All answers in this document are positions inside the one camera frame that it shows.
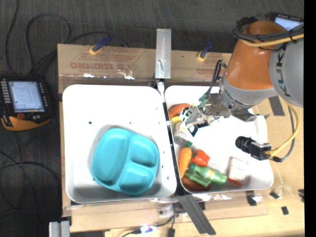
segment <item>blue and yellow clamp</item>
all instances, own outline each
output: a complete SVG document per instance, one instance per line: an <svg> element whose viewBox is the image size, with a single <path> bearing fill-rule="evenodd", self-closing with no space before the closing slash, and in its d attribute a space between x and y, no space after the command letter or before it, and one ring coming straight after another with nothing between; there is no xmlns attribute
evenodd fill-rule
<svg viewBox="0 0 316 237"><path fill-rule="evenodd" d="M96 55L102 50L102 47L106 46L109 42L111 42L111 40L112 38L110 36L106 36L105 38L101 39L97 44L90 48L90 53L92 55Z"/></svg>
<svg viewBox="0 0 316 237"><path fill-rule="evenodd" d="M197 59L198 59L199 61L204 61L204 60L205 60L206 54L207 54L207 52L211 49L212 45L213 45L212 42L209 42L209 43L206 45L206 47L198 54Z"/></svg>

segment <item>orange carrot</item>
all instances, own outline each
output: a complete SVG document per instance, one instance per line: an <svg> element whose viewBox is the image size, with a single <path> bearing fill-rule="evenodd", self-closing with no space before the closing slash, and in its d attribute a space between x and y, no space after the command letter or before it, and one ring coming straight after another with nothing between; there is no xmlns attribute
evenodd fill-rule
<svg viewBox="0 0 316 237"><path fill-rule="evenodd" d="M180 178L182 178L184 176L184 173L186 172L186 170L189 166L191 157L192 157L192 151L190 148L184 147L183 149L181 149L180 155L179 155Z"/></svg>
<svg viewBox="0 0 316 237"><path fill-rule="evenodd" d="M174 105L169 109L169 117L172 119L174 116L179 115L182 110L186 107L191 106L190 104L178 104Z"/></svg>

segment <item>red bell pepper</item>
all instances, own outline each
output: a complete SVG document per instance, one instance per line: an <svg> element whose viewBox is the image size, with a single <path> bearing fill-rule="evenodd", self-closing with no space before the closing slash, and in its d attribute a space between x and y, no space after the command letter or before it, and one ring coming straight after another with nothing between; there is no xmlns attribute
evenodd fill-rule
<svg viewBox="0 0 316 237"><path fill-rule="evenodd" d="M207 166L209 161L209 156L203 150L197 150L194 153L191 162L195 163L197 166Z"/></svg>

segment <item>wooden surface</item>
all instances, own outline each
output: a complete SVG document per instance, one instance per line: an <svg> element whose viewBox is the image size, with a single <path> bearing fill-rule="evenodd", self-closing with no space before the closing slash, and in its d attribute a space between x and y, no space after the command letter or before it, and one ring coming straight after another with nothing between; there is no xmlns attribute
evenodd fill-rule
<svg viewBox="0 0 316 237"><path fill-rule="evenodd" d="M184 54L196 55L194 52L184 52ZM268 99L253 108L255 113L271 114L267 119L267 126L268 139L272 148L282 144L291 135L287 106L282 100L281 103L285 112L284 116L273 115ZM304 203L298 193L298 189L304 189L303 109L295 109L300 118L300 130L296 136L295 148L286 161L271 162L275 181L271 189L256 191L256 196L262 199L258 205L250 206L245 196L241 194L232 195L232 199L229 200L212 198L205 203L204 213L210 220L217 236L286 237L305 235ZM165 204L150 201L71 206L71 201L65 192L62 103L60 104L60 125L63 214L72 216L71 232L110 230L106 232L106 236L119 237L143 224L159 224L166 220L166 218L161 218L158 212ZM287 146L280 152L279 156L285 155L289 147ZM280 198L271 197L270 191L275 191ZM282 207L287 208L287 215L283 214ZM170 225L159 227L157 232L147 233L146 236L166 236ZM186 213L180 214L175 219L174 229L176 229L175 236L199 236Z"/></svg>

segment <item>green bottle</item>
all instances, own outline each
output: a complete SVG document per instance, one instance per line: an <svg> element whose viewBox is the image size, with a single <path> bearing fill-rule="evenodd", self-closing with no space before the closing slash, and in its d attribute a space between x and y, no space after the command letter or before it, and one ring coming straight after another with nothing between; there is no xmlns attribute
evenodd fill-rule
<svg viewBox="0 0 316 237"><path fill-rule="evenodd" d="M204 177L201 177L199 174L197 174L196 172L194 171L186 171L184 173L184 175L189 178L191 181L194 181L198 184L201 184L203 185L204 187L207 187L210 185L211 183L211 180L207 179L207 178L204 178Z"/></svg>
<svg viewBox="0 0 316 237"><path fill-rule="evenodd" d="M190 171L195 171L200 176L211 180L213 183L222 185L227 181L227 176L216 169L212 169L210 167L201 167L197 166L195 163L191 163Z"/></svg>

